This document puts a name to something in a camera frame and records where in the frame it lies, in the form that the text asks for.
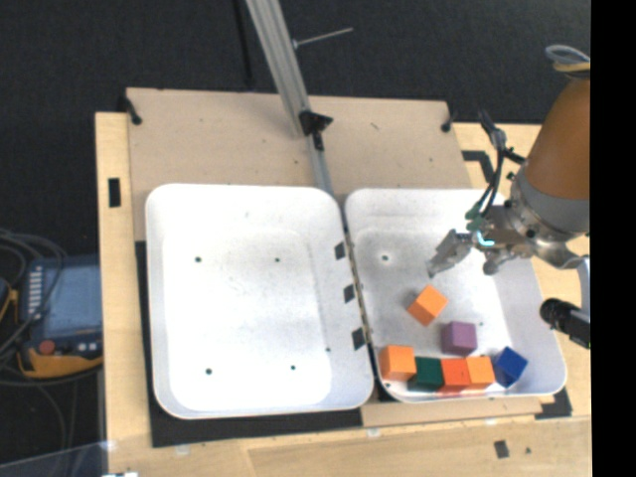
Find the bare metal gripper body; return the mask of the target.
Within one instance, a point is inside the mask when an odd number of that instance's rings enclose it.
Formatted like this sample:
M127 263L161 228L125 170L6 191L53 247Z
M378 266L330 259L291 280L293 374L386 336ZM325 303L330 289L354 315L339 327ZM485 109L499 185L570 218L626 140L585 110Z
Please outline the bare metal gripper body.
M553 229L521 201L506 200L487 209L475 204L468 212L468 232L483 253L507 248L516 254L514 259L537 257L551 266L580 265L580 256L567 247L577 234Z

